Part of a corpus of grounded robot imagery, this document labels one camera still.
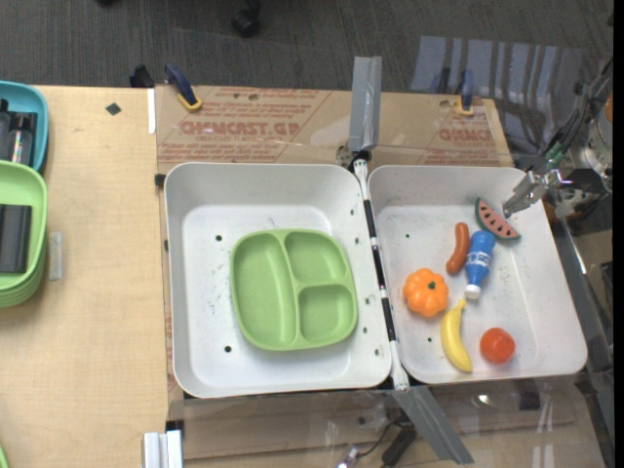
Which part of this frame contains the blue divided plate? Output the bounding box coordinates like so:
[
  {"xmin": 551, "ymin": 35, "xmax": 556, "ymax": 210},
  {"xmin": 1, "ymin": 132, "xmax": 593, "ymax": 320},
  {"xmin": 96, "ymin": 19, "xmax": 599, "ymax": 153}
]
[{"xmin": 0, "ymin": 80, "xmax": 50, "ymax": 173}]

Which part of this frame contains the black office chair base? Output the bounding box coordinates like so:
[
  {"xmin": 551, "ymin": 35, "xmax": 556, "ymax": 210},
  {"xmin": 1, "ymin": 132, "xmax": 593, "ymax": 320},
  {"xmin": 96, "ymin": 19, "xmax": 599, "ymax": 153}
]
[{"xmin": 89, "ymin": 0, "xmax": 262, "ymax": 39}]

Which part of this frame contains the green divided plate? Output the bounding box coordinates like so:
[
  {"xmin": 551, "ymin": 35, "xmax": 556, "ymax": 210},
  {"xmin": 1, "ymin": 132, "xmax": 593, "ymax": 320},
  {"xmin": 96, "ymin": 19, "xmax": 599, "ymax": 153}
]
[{"xmin": 229, "ymin": 228, "xmax": 360, "ymax": 353}]

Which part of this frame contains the brown sausage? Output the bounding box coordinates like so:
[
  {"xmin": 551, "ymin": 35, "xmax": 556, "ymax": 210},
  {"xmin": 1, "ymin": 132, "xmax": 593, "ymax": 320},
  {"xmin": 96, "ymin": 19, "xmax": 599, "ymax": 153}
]
[{"xmin": 445, "ymin": 221, "xmax": 472, "ymax": 276}]

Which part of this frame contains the orange-red tomato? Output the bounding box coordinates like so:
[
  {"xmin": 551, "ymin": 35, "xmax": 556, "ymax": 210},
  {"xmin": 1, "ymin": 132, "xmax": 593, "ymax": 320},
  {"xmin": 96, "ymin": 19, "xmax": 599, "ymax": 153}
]
[{"xmin": 479, "ymin": 327, "xmax": 517, "ymax": 365}]

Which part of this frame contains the black rectangular box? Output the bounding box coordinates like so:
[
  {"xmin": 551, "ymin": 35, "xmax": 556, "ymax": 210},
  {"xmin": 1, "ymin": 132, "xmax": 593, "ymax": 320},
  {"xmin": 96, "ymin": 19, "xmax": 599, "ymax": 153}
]
[{"xmin": 0, "ymin": 204, "xmax": 33, "ymax": 274}]

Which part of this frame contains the yellow banana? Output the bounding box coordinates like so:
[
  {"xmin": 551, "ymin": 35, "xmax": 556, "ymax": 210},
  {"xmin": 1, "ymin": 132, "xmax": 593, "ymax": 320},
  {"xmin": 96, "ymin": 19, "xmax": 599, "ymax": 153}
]
[{"xmin": 440, "ymin": 297, "xmax": 474, "ymax": 374}]

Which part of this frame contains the orange pumpkin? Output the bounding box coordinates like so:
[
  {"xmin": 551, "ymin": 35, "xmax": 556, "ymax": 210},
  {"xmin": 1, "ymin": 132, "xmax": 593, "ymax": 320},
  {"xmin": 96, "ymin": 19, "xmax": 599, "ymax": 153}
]
[{"xmin": 402, "ymin": 267, "xmax": 449, "ymax": 319}]

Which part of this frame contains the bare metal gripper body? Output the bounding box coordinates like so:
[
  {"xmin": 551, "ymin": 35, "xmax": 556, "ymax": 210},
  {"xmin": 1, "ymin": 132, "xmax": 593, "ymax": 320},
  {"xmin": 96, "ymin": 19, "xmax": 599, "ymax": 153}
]
[{"xmin": 560, "ymin": 136, "xmax": 614, "ymax": 195}]

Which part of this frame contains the brown cardboard board red print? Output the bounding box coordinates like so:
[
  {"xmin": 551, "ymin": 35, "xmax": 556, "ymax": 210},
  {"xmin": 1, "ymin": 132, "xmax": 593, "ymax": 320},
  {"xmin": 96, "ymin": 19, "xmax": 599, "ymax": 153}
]
[{"xmin": 153, "ymin": 84, "xmax": 605, "ymax": 461}]

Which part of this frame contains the red and green watermelon slice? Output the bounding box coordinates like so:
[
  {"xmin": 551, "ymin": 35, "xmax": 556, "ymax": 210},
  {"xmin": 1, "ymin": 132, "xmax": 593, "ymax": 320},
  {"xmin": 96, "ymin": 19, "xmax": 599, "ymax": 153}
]
[{"xmin": 474, "ymin": 196, "xmax": 522, "ymax": 243}]

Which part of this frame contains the thin black and white rod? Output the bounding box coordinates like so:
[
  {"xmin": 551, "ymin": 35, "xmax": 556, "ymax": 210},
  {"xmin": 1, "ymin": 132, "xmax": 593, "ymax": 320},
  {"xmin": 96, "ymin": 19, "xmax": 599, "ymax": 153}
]
[{"xmin": 352, "ymin": 159, "xmax": 410, "ymax": 392}]

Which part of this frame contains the white plastic tray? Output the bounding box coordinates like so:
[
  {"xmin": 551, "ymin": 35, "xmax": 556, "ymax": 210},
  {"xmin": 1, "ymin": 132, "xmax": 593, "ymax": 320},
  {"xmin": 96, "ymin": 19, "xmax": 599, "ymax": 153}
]
[
  {"xmin": 366, "ymin": 164, "xmax": 590, "ymax": 386},
  {"xmin": 163, "ymin": 161, "xmax": 394, "ymax": 400}
]

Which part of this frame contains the blue bottle with white cap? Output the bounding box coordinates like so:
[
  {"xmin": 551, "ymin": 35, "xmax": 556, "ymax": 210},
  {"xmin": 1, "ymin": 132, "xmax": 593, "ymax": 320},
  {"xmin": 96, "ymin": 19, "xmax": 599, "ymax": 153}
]
[{"xmin": 462, "ymin": 230, "xmax": 497, "ymax": 301}]

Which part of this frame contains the clear bottle with black cap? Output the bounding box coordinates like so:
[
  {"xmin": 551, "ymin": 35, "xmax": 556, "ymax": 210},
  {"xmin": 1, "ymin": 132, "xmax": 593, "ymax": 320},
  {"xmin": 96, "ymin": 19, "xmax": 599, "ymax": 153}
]
[{"xmin": 8, "ymin": 111, "xmax": 39, "ymax": 166}]

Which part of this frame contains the stack of green divided plates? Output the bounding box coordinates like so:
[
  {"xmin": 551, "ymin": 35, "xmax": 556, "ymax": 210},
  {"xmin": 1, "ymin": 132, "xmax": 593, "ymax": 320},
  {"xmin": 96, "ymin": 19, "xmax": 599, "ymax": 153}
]
[{"xmin": 0, "ymin": 159, "xmax": 50, "ymax": 309}]

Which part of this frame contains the black cylinder on white bracket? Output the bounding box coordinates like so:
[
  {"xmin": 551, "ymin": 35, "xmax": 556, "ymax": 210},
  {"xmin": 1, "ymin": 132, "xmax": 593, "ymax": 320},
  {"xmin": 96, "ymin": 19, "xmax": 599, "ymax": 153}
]
[{"xmin": 554, "ymin": 188, "xmax": 605, "ymax": 233}]

